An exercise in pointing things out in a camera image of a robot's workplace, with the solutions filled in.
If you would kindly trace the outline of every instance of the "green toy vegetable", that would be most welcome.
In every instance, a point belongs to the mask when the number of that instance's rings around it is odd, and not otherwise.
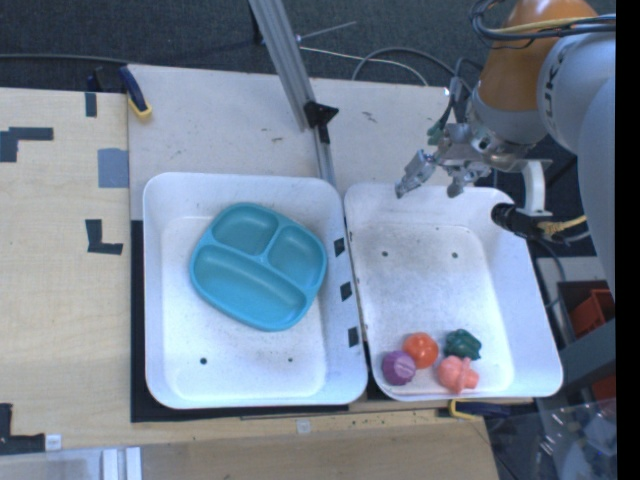
[[[475,336],[464,329],[458,329],[447,334],[443,352],[445,356],[468,357],[475,361],[480,359],[480,348],[482,343]]]

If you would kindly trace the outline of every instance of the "black tape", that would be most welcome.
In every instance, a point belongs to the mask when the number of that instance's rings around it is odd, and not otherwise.
[[[18,161],[18,139],[9,132],[0,132],[0,162]]]
[[[19,140],[53,140],[53,128],[10,127],[0,132],[0,162],[18,161]]]
[[[84,93],[84,113],[87,117],[98,117],[98,98],[94,92]]]
[[[333,242],[333,250],[336,253],[336,258],[345,251],[344,238],[338,238]]]
[[[352,294],[351,283],[344,283],[340,287],[340,296],[342,297],[342,300],[347,300]]]
[[[349,329],[349,348],[355,347],[360,343],[360,334],[358,334],[358,328],[352,327]]]
[[[87,252],[100,254],[122,254],[123,244],[105,244],[102,242],[102,220],[86,219],[89,248]]]
[[[11,435],[11,404],[0,404],[0,455],[17,455],[45,451],[44,434],[34,436]]]

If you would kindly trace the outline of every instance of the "metal pole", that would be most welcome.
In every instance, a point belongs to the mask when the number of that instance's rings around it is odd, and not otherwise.
[[[282,0],[248,1],[300,129],[314,130],[320,176],[335,186],[329,144],[321,137],[320,126],[312,125],[305,112],[305,106],[315,104],[316,99]]]

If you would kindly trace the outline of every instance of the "black clip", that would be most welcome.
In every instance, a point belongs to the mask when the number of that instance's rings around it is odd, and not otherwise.
[[[87,90],[89,92],[106,92],[103,73],[102,66],[98,66],[93,70],[93,74],[87,77]]]
[[[331,142],[329,140],[327,124],[329,124],[329,121],[331,121],[337,113],[337,108],[328,107],[327,105],[322,105],[315,101],[309,101],[304,106],[304,114],[307,116],[309,126],[311,126],[311,128],[318,128],[318,132],[320,133],[320,142],[324,144],[329,144]]]

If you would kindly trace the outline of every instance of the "white bracket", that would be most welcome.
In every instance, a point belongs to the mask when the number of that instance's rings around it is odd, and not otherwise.
[[[543,162],[528,160],[522,169],[525,187],[525,204],[518,211],[530,217],[551,215],[544,208],[546,198],[546,184],[544,180]]]

